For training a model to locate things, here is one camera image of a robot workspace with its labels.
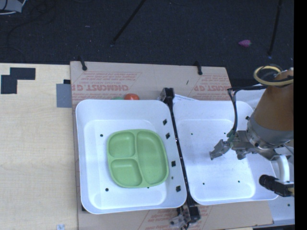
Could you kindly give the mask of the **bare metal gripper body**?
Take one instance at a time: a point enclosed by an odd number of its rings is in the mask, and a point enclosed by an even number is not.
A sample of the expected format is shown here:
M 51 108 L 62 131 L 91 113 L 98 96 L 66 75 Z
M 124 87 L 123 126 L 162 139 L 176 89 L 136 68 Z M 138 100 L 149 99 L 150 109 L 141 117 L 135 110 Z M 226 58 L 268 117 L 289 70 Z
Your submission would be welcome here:
M 228 133 L 228 143 L 237 153 L 269 153 L 276 148 L 276 130 L 262 126 L 248 126 L 246 130 Z

